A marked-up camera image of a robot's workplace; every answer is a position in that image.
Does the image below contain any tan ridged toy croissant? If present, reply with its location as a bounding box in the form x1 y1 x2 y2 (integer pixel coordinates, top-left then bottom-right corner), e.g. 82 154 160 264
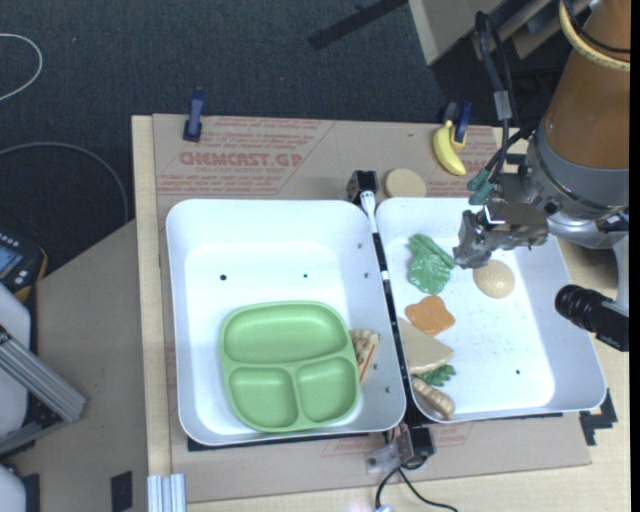
410 375 457 421

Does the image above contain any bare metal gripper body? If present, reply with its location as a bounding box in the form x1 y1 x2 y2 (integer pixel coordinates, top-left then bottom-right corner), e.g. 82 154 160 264
480 172 630 250

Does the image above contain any tan triangular bread slice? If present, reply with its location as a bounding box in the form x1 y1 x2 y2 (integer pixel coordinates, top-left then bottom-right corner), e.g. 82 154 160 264
397 316 456 376

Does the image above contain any orange toy cheese slice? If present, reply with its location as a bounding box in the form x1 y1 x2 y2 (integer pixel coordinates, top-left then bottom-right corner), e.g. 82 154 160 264
404 294 457 338

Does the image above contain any tan round biscuit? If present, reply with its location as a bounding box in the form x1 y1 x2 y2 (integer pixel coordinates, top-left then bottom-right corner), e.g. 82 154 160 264
384 168 428 200

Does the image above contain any green divided plate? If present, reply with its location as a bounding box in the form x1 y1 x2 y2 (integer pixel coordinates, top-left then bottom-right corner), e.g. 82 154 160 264
218 299 362 434

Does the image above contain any yellow banana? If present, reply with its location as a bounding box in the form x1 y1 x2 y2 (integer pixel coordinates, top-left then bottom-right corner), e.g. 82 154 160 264
432 119 468 177

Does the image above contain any brown cardboard board red print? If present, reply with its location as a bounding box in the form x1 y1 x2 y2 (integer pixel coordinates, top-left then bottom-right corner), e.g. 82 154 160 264
151 113 594 504

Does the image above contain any small green leaf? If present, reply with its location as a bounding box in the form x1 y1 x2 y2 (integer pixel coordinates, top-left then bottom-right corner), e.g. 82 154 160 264
416 363 458 388

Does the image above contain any thin black and white rod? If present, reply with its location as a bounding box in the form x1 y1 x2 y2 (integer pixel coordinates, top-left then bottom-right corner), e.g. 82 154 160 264
359 191 412 427

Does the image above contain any black cylinder on white bracket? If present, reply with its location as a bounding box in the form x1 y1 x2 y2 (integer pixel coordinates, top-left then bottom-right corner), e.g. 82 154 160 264
553 234 630 353

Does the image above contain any white plastic tray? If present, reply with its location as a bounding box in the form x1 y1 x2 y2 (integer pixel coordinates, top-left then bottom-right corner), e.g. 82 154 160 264
164 198 408 447
373 196 608 424

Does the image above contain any tan round bread bun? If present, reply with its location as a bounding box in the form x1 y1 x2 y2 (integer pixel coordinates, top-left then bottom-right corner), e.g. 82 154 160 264
472 258 517 300

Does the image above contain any large green lettuce leaf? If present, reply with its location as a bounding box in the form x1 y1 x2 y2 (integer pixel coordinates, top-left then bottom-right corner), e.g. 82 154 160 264
406 233 457 296

